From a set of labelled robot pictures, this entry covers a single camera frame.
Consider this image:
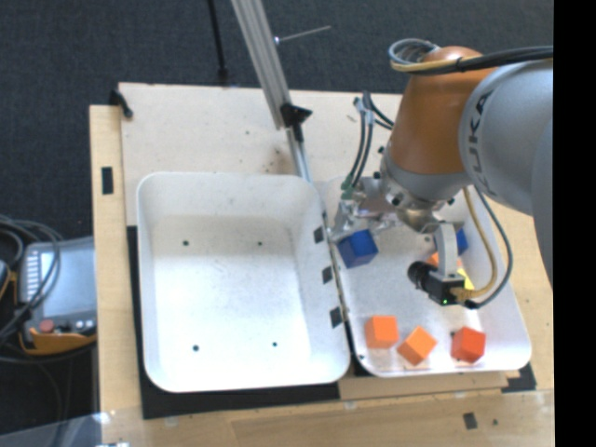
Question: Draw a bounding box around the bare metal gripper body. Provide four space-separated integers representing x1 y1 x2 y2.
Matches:
345 174 447 234

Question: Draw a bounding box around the blue cube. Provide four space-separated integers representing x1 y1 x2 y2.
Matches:
336 229 380 270
432 227 469 257

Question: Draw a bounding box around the orange cube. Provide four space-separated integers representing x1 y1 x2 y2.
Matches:
396 325 439 367
426 251 463 270
363 315 400 350

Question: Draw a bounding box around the white plastic tray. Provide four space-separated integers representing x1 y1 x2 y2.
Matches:
135 170 352 394
319 176 534 379

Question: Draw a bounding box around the red cube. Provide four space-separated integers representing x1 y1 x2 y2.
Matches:
450 326 487 364

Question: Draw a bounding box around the pale wood board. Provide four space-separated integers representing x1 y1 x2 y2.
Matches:
117 81 511 400

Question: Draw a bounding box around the black cylinder on white bracket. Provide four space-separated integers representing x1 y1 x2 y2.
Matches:
407 221 467 307

